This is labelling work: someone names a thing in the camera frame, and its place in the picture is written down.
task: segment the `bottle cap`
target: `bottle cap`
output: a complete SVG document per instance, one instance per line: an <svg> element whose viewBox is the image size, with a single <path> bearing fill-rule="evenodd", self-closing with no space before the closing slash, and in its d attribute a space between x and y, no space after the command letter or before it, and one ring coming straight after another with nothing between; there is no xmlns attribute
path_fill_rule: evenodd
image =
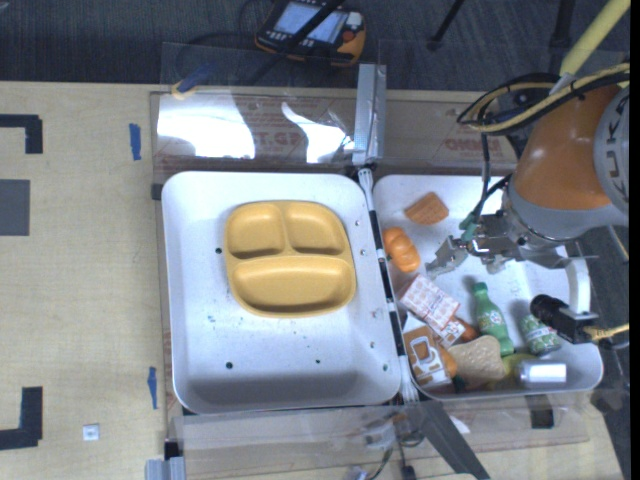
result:
<svg viewBox="0 0 640 480"><path fill-rule="evenodd" d="M476 283L473 285L473 287L471 288L473 290L473 293L478 293L478 292L482 292L482 291L487 291L487 283Z"/></svg>

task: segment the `toy bottle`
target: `toy bottle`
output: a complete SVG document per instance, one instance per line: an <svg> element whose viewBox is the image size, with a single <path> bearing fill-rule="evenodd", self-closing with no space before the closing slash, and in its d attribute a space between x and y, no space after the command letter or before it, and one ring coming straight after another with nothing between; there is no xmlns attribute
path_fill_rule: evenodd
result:
<svg viewBox="0 0 640 480"><path fill-rule="evenodd" d="M486 283L476 283L472 288L476 301L476 319L481 334L489 334L500 342L500 355L502 357L513 354L515 349L507 323L500 308L496 306L487 293Z"/></svg>

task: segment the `wooden table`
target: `wooden table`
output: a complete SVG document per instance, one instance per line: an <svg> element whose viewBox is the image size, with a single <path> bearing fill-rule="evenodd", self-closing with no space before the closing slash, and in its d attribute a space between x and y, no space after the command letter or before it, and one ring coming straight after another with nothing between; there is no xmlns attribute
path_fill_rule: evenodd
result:
<svg viewBox="0 0 640 480"><path fill-rule="evenodd" d="M21 389L43 388L36 447L0 451L0 478L139 479L166 436L157 204L149 85L0 83L1 114L37 114L44 151L0 128L0 179L30 180L28 236L0 236L0 429L19 425ZM140 159L130 125L141 132ZM147 378L157 373L157 409ZM482 452L493 478L622 478L601 415L589 440ZM97 440L83 427L98 424ZM450 475L438 457L419 478ZM345 468L264 476L343 478ZM399 478L397 468L380 479ZM457 478L471 478L460 475Z"/></svg>

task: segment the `black corner mark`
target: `black corner mark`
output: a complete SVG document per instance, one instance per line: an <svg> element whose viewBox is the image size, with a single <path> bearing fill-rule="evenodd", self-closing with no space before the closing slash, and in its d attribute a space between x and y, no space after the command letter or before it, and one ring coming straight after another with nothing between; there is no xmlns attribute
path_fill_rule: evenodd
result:
<svg viewBox="0 0 640 480"><path fill-rule="evenodd" d="M24 152L42 154L42 119L36 114L0 114L0 128L24 128Z"/></svg>
<svg viewBox="0 0 640 480"><path fill-rule="evenodd" d="M12 430L0 430L0 450L38 446L42 439L42 386L22 388L20 424Z"/></svg>

